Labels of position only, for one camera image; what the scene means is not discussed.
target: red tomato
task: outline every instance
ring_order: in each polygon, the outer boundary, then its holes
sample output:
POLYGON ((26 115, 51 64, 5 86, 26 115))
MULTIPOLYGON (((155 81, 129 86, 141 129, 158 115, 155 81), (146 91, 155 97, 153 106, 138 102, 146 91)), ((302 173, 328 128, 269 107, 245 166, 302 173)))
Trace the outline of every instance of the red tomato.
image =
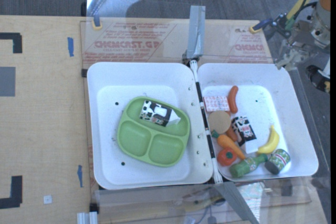
POLYGON ((236 160, 236 158, 237 154, 230 147, 222 149, 217 155, 217 160, 222 166, 231 165, 236 160))

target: bottle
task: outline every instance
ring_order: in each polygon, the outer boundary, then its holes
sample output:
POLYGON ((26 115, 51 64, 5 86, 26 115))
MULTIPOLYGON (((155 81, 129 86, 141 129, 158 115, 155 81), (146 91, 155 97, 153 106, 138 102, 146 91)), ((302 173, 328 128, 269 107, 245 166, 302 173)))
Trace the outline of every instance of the bottle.
POLYGON ((234 164, 230 167, 230 173, 233 177, 242 177, 255 169, 257 169, 260 163, 266 162, 268 159, 267 155, 262 153, 257 157, 247 157, 240 163, 234 164))

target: brown sausage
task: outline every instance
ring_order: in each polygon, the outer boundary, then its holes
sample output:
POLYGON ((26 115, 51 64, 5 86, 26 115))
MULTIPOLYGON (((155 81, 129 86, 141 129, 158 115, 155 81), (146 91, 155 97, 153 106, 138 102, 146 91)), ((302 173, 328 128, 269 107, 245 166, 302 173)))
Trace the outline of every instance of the brown sausage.
POLYGON ((238 87, 237 86, 233 86, 229 92, 229 96, 227 98, 227 102, 229 104, 230 107, 230 111, 231 113, 237 113, 238 112, 238 107, 236 104, 236 95, 238 92, 238 87))
POLYGON ((237 134, 235 133, 235 131, 233 130, 232 126, 230 125, 229 129, 227 129, 227 131, 225 132, 225 134, 230 137, 233 142, 236 142, 238 141, 238 136, 237 134))

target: divided green plate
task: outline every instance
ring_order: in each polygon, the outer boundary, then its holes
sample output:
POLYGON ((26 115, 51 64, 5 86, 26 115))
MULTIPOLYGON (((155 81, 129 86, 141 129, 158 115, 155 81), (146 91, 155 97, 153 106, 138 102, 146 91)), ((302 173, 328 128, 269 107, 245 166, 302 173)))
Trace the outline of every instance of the divided green plate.
POLYGON ((180 109, 149 97, 136 97, 124 109, 117 141, 126 154, 163 167, 176 164, 182 157, 190 133, 188 116, 180 109), (181 119, 178 124, 161 126, 139 118, 145 100, 165 105, 181 119))

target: banana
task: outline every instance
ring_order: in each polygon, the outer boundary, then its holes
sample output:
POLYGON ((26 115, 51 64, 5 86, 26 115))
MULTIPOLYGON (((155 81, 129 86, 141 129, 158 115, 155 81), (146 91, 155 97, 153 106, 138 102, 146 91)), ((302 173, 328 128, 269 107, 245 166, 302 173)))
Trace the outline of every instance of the banana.
POLYGON ((274 125, 271 125, 271 134, 269 135, 268 141, 265 145, 261 146, 258 148, 257 153, 265 153, 265 154, 270 154, 272 153, 277 145, 279 144, 279 134, 277 131, 274 129, 274 125))

